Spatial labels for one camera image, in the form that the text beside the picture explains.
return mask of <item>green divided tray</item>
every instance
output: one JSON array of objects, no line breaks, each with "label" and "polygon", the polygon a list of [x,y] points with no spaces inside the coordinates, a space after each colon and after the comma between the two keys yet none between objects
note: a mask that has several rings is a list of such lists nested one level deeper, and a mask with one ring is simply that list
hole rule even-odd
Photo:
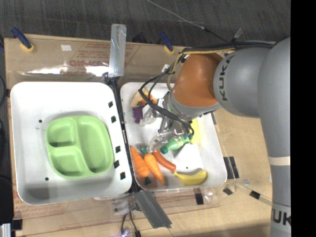
[{"label": "green divided tray", "polygon": [[58,118],[48,124],[46,146],[54,171],[64,178],[82,178],[108,171],[113,148],[104,123],[89,115]]}]

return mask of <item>green bottle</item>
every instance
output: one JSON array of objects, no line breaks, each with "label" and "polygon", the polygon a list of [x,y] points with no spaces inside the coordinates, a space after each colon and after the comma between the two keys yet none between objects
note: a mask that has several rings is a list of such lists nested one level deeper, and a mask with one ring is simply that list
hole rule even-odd
[{"label": "green bottle", "polygon": [[187,134],[181,134],[180,136],[174,136],[172,137],[167,145],[162,146],[160,148],[160,152],[162,154],[166,154],[169,150],[176,150],[182,147],[184,144],[190,141],[190,138],[188,137]]}]

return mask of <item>dark gray floor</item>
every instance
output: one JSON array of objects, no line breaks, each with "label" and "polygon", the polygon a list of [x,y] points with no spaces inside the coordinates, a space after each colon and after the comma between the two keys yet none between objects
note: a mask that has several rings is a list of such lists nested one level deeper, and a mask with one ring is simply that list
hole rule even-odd
[{"label": "dark gray floor", "polygon": [[[13,26],[25,33],[109,40],[113,23],[127,26],[127,41],[143,32],[156,43],[160,31],[174,45],[202,46],[241,40],[280,41],[290,36],[291,0],[0,0],[0,33]],[[214,34],[203,31],[206,27]],[[4,78],[4,55],[0,75]],[[7,105],[0,119],[8,139]],[[0,175],[10,177],[8,144],[0,152]]]}]

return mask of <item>yellow banana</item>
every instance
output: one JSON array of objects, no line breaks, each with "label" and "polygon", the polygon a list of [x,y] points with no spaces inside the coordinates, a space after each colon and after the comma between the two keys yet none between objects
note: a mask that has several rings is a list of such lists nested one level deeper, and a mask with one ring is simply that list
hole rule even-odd
[{"label": "yellow banana", "polygon": [[201,170],[195,175],[184,175],[179,174],[178,172],[173,173],[175,176],[179,178],[179,180],[185,185],[196,185],[203,182],[207,177],[206,170]]}]

